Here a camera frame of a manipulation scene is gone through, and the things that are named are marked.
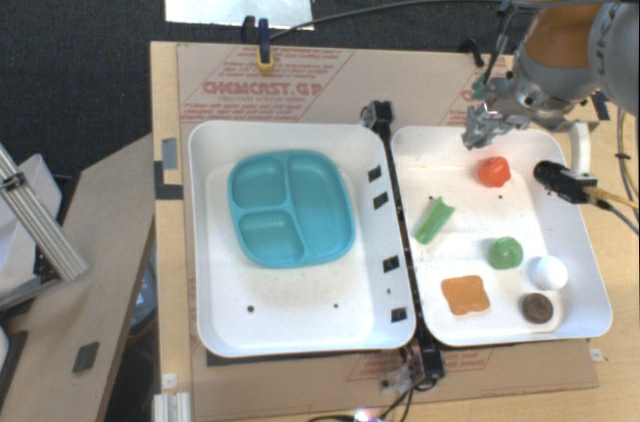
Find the blue divided plate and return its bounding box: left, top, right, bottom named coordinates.
left=227, top=149, right=357, bottom=269

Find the green toy celery stick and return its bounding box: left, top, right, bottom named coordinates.
left=413, top=195, right=456, bottom=245

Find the red toy tomato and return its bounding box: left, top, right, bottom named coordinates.
left=475, top=156, right=512, bottom=187

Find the white plastic tray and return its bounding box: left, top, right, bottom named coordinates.
left=187, top=119, right=417, bottom=358
left=390, top=124, right=614, bottom=348

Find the white toy egg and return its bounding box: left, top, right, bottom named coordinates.
left=527, top=255, right=569, bottom=291

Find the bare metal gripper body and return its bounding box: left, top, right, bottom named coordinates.
left=471, top=76, right=575, bottom=139

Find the green toy apple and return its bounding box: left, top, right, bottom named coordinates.
left=487, top=236, right=524, bottom=271

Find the brown cardboard board red print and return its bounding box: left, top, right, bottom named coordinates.
left=175, top=42, right=600, bottom=422

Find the black cylinder on white bracket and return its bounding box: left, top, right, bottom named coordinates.
left=532, top=121, right=599, bottom=205

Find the brown toy doughnut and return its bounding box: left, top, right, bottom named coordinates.
left=520, top=292, right=555, bottom=324

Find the orange toy biscuit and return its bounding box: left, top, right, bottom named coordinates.
left=440, top=274, right=491, bottom=317

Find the thin black rod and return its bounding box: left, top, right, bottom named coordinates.
left=375, top=119, right=437, bottom=361

